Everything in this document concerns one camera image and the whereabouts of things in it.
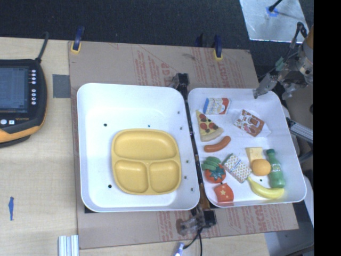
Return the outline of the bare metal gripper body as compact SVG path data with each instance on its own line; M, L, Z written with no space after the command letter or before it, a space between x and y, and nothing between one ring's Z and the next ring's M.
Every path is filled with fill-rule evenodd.
M313 63L305 56L293 56L284 63L278 81L287 89L313 85Z

